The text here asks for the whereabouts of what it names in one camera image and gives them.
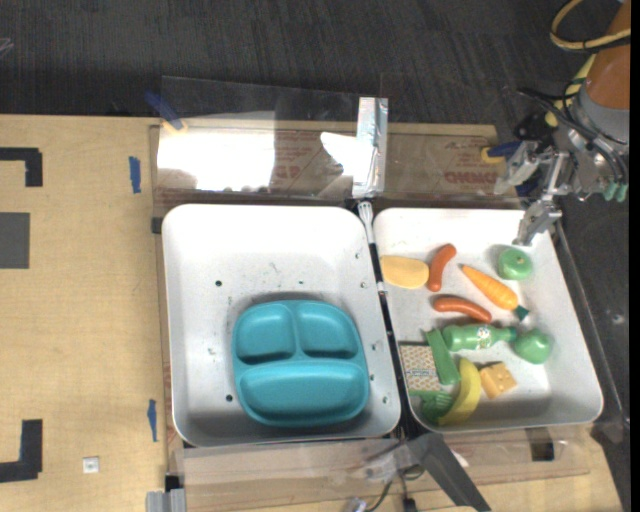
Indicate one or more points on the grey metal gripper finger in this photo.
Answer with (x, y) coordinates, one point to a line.
(517, 167)
(536, 219)

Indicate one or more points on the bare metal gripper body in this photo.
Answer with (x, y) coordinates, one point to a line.
(582, 167)

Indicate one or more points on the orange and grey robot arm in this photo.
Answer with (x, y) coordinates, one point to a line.
(610, 75)

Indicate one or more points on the green toy apple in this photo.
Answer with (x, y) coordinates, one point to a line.
(515, 264)

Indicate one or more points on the orange carrot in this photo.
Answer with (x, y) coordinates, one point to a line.
(492, 290)

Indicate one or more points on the orange toy sausage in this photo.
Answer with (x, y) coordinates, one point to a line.
(440, 267)
(460, 307)

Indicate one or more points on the green toy pepper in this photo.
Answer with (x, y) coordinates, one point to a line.
(534, 346)

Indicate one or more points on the green toy bottle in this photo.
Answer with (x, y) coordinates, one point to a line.
(472, 337)

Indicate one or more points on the yellow toy bread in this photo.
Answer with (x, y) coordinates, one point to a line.
(404, 272)

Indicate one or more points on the yellow toy cheese wedge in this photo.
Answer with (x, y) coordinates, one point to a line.
(497, 381)

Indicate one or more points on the green toy pea pod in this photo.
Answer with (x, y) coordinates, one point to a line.
(444, 360)

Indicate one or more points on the white plastic tray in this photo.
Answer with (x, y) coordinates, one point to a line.
(560, 390)
(210, 250)

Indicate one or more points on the yellow banana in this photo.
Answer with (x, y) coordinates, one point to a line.
(470, 387)

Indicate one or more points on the patterned small carton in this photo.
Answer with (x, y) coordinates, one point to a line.
(417, 367)

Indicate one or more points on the green ridged toy leaf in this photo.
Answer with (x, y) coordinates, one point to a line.
(434, 406)

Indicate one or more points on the blue divided plate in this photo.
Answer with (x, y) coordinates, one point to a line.
(300, 370)

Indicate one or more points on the small white square block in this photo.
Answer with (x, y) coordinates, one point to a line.
(90, 464)

